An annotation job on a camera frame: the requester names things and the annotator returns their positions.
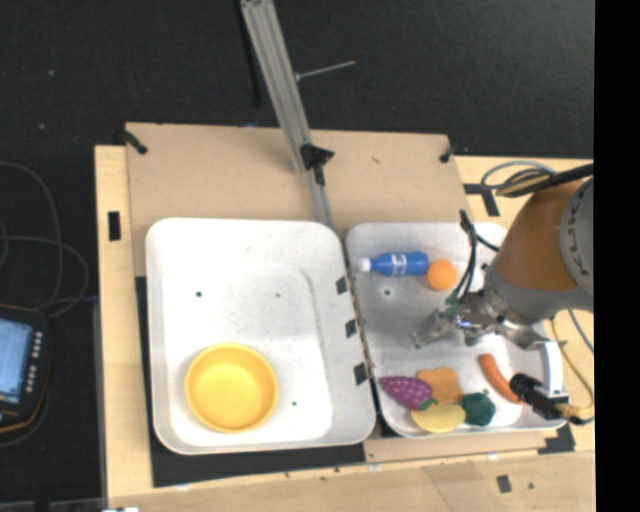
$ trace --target yellow plate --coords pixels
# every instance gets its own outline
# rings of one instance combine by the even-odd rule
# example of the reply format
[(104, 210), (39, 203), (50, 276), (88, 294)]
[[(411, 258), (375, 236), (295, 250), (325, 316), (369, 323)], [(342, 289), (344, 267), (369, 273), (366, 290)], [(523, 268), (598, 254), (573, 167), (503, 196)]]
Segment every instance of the yellow plate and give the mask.
[(259, 427), (278, 402), (278, 380), (269, 362), (236, 343), (214, 345), (192, 361), (185, 379), (193, 413), (219, 432)]

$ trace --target electronic device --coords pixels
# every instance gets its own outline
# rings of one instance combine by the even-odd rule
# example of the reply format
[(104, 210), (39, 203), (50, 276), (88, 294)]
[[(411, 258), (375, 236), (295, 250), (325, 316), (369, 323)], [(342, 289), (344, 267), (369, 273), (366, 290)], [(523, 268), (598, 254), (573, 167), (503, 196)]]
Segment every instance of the electronic device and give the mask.
[(51, 335), (44, 314), (0, 305), (0, 434), (36, 418), (51, 367)]

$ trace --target white tray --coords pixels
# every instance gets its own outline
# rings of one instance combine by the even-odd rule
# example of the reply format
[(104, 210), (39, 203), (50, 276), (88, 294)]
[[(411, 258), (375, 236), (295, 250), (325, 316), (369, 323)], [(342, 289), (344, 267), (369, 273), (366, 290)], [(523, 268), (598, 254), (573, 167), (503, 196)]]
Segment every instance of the white tray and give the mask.
[[(478, 223), (476, 229), (485, 239), (500, 245), (506, 232), (497, 224)], [(459, 275), (468, 264), (470, 247), (467, 235), (457, 223), (367, 223), (352, 228), (347, 234), (347, 253), (352, 262), (352, 284), (358, 298), (373, 376), (377, 381), (390, 375), (415, 376), (423, 368), (449, 366), (456, 370), (460, 387), (467, 393), (484, 392), (496, 405), (496, 414), (486, 427), (462, 425), (456, 431), (438, 436), (477, 432), (558, 429), (564, 420), (547, 421), (528, 405), (513, 404), (500, 396), (484, 378), (478, 355), (492, 353), (501, 371), (510, 376), (523, 372), (543, 383), (562, 386), (562, 360), (555, 343), (540, 350), (525, 351), (503, 336), (486, 335), (469, 347), (460, 331), (416, 348), (413, 333), (435, 309), (443, 309), (450, 291), (435, 292), (424, 276), (386, 277), (376, 273), (360, 273), (357, 261), (385, 252), (424, 251), (431, 261), (452, 261)], [(484, 280), (483, 264), (489, 264), (495, 253), (478, 244), (477, 268), (472, 291)], [(425, 438), (429, 434), (413, 422), (407, 409), (379, 389), (382, 416), (398, 434), (409, 438)]]
[[(368, 437), (375, 408), (355, 371), (364, 352), (333, 231), (314, 222), (172, 218), (151, 227), (146, 252), (153, 417), (169, 449), (237, 453)], [(225, 342), (256, 349), (278, 376), (276, 410), (253, 431), (215, 432), (187, 405), (193, 357)]]

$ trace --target black fabric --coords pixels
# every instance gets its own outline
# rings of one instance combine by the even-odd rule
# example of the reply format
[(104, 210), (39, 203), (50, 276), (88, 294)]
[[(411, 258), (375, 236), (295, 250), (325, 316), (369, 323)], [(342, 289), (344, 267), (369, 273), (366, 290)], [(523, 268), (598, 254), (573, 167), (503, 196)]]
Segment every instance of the black fabric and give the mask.
[[(357, 61), (300, 83), (312, 128), (444, 133), (459, 154), (593, 157), (595, 0), (276, 5), (298, 72)], [(276, 126), (261, 87), (256, 106), (232, 0), (0, 2), (0, 160), (50, 186), (90, 295), (94, 146), (122, 143), (127, 121)], [(10, 232), (50, 235), (34, 190), (0, 169)], [(0, 269), (0, 301), (49, 292), (55, 261), (35, 252)], [(0, 448), (0, 502), (100, 493), (91, 306), (53, 328), (51, 407), (37, 435)]]
[(138, 297), (140, 341), (144, 362), (147, 411), (149, 412), (149, 438), (153, 483), (156, 487), (241, 475), (337, 467), (366, 461), (362, 444), (327, 448), (195, 456), (180, 455), (167, 449), (160, 442), (153, 428), (146, 278), (136, 278), (136, 293)]

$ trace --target wooden table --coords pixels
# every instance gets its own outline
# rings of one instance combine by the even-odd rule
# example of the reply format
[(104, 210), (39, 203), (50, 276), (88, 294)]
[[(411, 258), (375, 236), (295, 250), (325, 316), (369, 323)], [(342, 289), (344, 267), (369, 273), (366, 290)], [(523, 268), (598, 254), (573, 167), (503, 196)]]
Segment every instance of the wooden table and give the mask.
[[(258, 140), (269, 141), (269, 144), (252, 146), (255, 150), (248, 154), (246, 151), (235, 154), (231, 151), (227, 157), (227, 165), (218, 166), (215, 172), (231, 176), (230, 182), (244, 179), (238, 178), (237, 172), (234, 174), (239, 163), (234, 161), (234, 158), (258, 159), (261, 166), (266, 165), (268, 168), (265, 172), (288, 172), (282, 170), (288, 162), (284, 140), (280, 146), (277, 131), (270, 129), (253, 129), (250, 134), (247, 131), (233, 132), (241, 129), (221, 127), (133, 124), (129, 125), (128, 129), (135, 130), (136, 136), (143, 143), (155, 143), (154, 149), (159, 147), (158, 144), (163, 144), (163, 137), (169, 133), (167, 130), (175, 129), (176, 132), (171, 132), (174, 142), (176, 133), (178, 137), (184, 137), (184, 144), (188, 145), (187, 139), (191, 140), (191, 154), (197, 152), (201, 144), (210, 144), (210, 149), (205, 151), (207, 155), (216, 153), (216, 143), (220, 143), (221, 138), (224, 139), (224, 147), (228, 150), (230, 141), (233, 144), (235, 139), (249, 136), (247, 140), (253, 144), (254, 138), (257, 137)], [(200, 136), (197, 143), (192, 140), (194, 134)], [(342, 163), (336, 157), (335, 166), (340, 170), (334, 171), (335, 167), (331, 167), (331, 171), (327, 172), (328, 183), (339, 182), (342, 187), (340, 192), (334, 190), (333, 193), (332, 189), (328, 188), (339, 230), (370, 219), (371, 216), (375, 217), (372, 220), (392, 221), (432, 221), (434, 218), (457, 220), (451, 218), (451, 211), (457, 212), (460, 204), (470, 209), (475, 221), (488, 220), (508, 227), (522, 205), (521, 200), (498, 198), (496, 204), (501, 215), (494, 217), (487, 212), (480, 195), (465, 196), (463, 193), (463, 183), (478, 183), (484, 171), (508, 158), (456, 157), (449, 163), (440, 163), (437, 171), (429, 170), (430, 166), (436, 164), (432, 162), (425, 165), (422, 159), (425, 155), (431, 158), (446, 151), (448, 140), (445, 136), (319, 131), (313, 132), (313, 136), (314, 142), (318, 145), (324, 142), (333, 143), (328, 146), (329, 149), (336, 149), (335, 146), (339, 145), (337, 155), (345, 155)], [(268, 155), (266, 159), (263, 158), (265, 151)], [(363, 151), (374, 152), (367, 153), (365, 158)], [(351, 158), (350, 155), (353, 154), (360, 154), (361, 158)], [(238, 476), (179, 487), (153, 487), (134, 289), (134, 278), (140, 272), (140, 269), (136, 268), (135, 255), (139, 245), (139, 241), (136, 243), (135, 240), (136, 237), (140, 237), (140, 232), (136, 230), (139, 230), (140, 226), (134, 226), (135, 223), (132, 223), (132, 208), (137, 208), (139, 201), (132, 203), (131, 198), (134, 194), (140, 194), (140, 191), (132, 193), (131, 182), (137, 178), (132, 175), (131, 169), (132, 166), (138, 165), (138, 158), (131, 148), (98, 146), (95, 150), (105, 476), (110, 506), (143, 506), (145, 510), (175, 510), (180, 507), (188, 507), (189, 510), (211, 510), (214, 505), (225, 507), (233, 504), (234, 510), (253, 510), (256, 500), (259, 500), (260, 508), (266, 510), (325, 510), (332, 507), (342, 510), (412, 510), (420, 507), (425, 509), (427, 503), (433, 507), (430, 510), (467, 510), (464, 508), (464, 500), (473, 497), (474, 510), (526, 510), (529, 506), (533, 507), (533, 504), (541, 503), (549, 504), (548, 510), (591, 510), (592, 506), (595, 507), (593, 424), (572, 428), (576, 451), (558, 455), (538, 456), (537, 452), (546, 446), (549, 438), (556, 435), (555, 431), (496, 434), (485, 439), (482, 446), (472, 438), (455, 443), (445, 438), (416, 443), (402, 438), (382, 438), (379, 433), (374, 432), (365, 442), (367, 461), (364, 464)], [(163, 165), (162, 162), (168, 158), (166, 155), (163, 156), (158, 160), (160, 163), (154, 162), (151, 167)], [(370, 185), (363, 189), (361, 185), (364, 177), (371, 177), (371, 173), (374, 172), (382, 173), (377, 176), (386, 175), (379, 166), (384, 166), (390, 161), (393, 161), (394, 167), (384, 172), (394, 172), (395, 169), (396, 176), (401, 175), (405, 179), (420, 172), (447, 172), (447, 178), (441, 176), (439, 179), (446, 182), (443, 186), (449, 190), (448, 195), (439, 195), (439, 199), (427, 205), (426, 210), (421, 210), (419, 207), (416, 208), (415, 202), (417, 199), (428, 202), (428, 197), (421, 197), (419, 194), (416, 196), (414, 191), (411, 201), (407, 202), (402, 195), (403, 185), (398, 184), (397, 180), (389, 182), (392, 185), (381, 183), (378, 187)], [(544, 160), (544, 163), (562, 170), (583, 162)], [(262, 188), (260, 193), (263, 196), (270, 193), (277, 196), (282, 186), (279, 184), (279, 188), (273, 190)], [(391, 198), (390, 186), (397, 186)], [(292, 193), (299, 190), (297, 187), (298, 185), (293, 186)], [(349, 187), (358, 194), (357, 207), (353, 207), (353, 195), (340, 195), (346, 194), (345, 189)], [(375, 212), (368, 206), (372, 204), (377, 205)], [(259, 209), (252, 209), (251, 204), (245, 205), (245, 208), (245, 216), (251, 217), (252, 212), (257, 211), (255, 216), (260, 217)], [(157, 215), (163, 214), (163, 210), (166, 213), (166, 209), (156, 208)], [(438, 213), (444, 210), (447, 211), (444, 216)], [(114, 233), (113, 230), (110, 231), (109, 226), (110, 218), (113, 220), (115, 212), (119, 216), (120, 227), (117, 240), (110, 239), (114, 238)], [(272, 213), (268, 207), (263, 215), (266, 215), (265, 218), (278, 218), (279, 214)], [(306, 211), (294, 215), (294, 218), (299, 216), (309, 220), (309, 216), (312, 215), (312, 212)], [(568, 316), (561, 316), (558, 321), (559, 334), (571, 340), (568, 350), (593, 384), (593, 357), (579, 341)], [(580, 319), (593, 339), (592, 315), (580, 314)], [(568, 370), (565, 372), (565, 381), (572, 402), (585, 403), (587, 396), (584, 390)], [(511, 492), (500, 492), (497, 484), (496, 478), (505, 475), (512, 485)]]

